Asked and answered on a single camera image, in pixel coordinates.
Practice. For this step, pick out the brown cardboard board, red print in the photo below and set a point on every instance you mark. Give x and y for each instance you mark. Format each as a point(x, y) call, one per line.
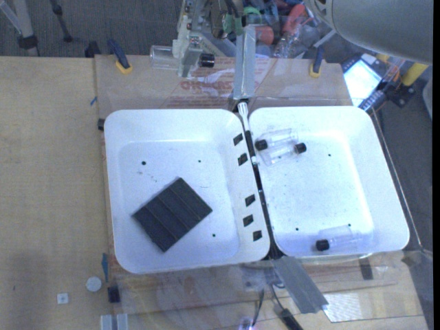
point(144, 84)

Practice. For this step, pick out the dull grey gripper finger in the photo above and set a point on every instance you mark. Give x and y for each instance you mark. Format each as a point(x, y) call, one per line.
point(193, 58)
point(178, 55)

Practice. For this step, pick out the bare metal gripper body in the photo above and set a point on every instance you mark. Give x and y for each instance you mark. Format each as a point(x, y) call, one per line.
point(199, 16)

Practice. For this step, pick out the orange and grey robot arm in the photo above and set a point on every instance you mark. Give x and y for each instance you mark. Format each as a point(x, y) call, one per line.
point(378, 9)

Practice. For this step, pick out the thin black and white rod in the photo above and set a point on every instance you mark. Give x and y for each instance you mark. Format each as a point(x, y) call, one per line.
point(257, 175)

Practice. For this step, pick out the clear bottle with black cap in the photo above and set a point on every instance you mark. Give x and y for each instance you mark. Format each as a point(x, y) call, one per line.
point(338, 237)
point(163, 57)
point(282, 154)
point(275, 139)

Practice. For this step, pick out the white plastic tray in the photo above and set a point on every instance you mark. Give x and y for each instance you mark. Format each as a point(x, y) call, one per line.
point(319, 191)
point(165, 150)

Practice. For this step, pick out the small white round disc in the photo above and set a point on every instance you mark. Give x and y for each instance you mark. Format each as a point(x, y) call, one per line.
point(93, 283)

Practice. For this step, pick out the dark grey ribbed square pad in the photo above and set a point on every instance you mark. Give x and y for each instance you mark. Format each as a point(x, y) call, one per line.
point(172, 213)

